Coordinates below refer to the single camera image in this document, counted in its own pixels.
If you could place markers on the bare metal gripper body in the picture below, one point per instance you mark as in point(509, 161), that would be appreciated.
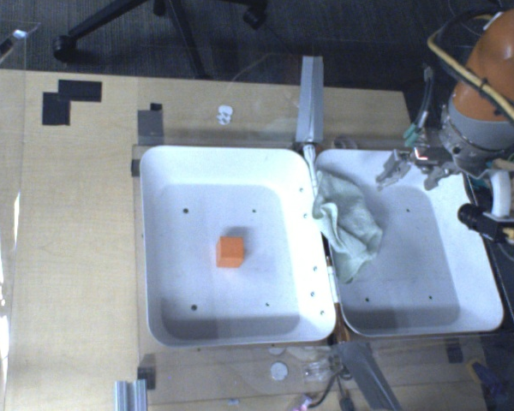
point(437, 152)

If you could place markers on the pale green cloth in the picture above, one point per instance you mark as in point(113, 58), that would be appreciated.
point(347, 225)

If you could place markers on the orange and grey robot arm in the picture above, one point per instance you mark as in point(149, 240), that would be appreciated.
point(497, 58)

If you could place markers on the orange cube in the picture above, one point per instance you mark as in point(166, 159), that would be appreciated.
point(230, 251)

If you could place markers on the white plastic tray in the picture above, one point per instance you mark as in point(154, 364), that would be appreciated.
point(411, 251)
point(240, 186)

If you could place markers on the black cylinder on white bracket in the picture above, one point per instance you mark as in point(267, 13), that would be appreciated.
point(479, 220)

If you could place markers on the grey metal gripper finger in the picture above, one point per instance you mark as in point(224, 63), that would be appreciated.
point(396, 165)
point(439, 174)

